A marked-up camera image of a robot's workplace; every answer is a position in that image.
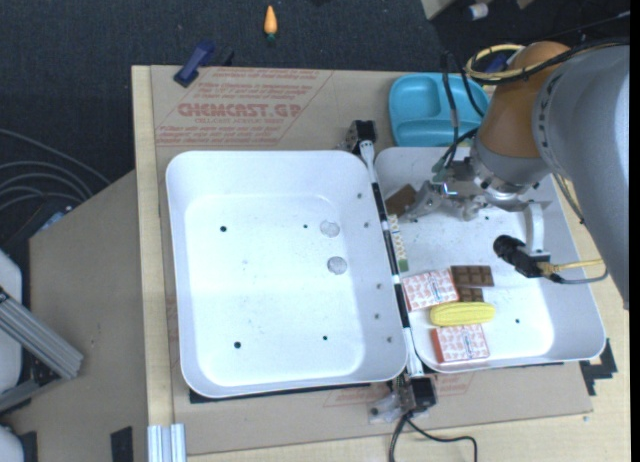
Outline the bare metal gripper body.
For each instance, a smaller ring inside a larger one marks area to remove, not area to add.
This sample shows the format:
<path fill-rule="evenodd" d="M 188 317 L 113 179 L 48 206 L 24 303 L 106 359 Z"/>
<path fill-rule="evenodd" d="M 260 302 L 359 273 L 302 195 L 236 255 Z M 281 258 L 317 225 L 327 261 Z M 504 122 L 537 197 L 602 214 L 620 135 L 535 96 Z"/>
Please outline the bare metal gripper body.
<path fill-rule="evenodd" d="M 484 201 L 484 209 L 496 207 L 507 212 L 522 211 L 528 205 L 523 196 L 529 188 L 529 185 L 512 184 L 499 178 L 474 158 L 454 161 L 443 182 L 446 199 L 478 198 Z"/>

